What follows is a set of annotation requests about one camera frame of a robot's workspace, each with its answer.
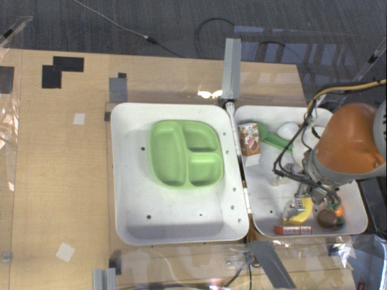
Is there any white plastic tray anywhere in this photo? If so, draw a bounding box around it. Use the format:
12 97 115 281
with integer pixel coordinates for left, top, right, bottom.
233 105 369 239
109 101 251 247

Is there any green divided plate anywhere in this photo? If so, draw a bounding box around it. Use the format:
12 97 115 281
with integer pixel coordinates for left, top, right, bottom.
148 119 225 190

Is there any brown doughnut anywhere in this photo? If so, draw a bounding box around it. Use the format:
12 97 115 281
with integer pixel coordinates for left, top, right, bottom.
317 209 339 230

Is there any white and brown carton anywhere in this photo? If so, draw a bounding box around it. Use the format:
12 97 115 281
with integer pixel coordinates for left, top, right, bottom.
237 122 262 167

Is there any red and white packet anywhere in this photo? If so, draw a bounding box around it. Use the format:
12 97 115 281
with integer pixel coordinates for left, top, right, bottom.
273 225 313 236

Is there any yellow banana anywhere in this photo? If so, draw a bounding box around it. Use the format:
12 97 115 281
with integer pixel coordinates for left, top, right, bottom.
282 196 314 227

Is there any green spoon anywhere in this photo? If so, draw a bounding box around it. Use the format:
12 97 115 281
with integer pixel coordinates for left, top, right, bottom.
256 122 294 154

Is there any white egg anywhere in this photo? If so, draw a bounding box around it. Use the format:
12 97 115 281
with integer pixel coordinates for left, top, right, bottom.
276 121 301 139

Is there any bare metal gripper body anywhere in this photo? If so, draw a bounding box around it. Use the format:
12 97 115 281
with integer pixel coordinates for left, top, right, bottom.
297 180 340 207

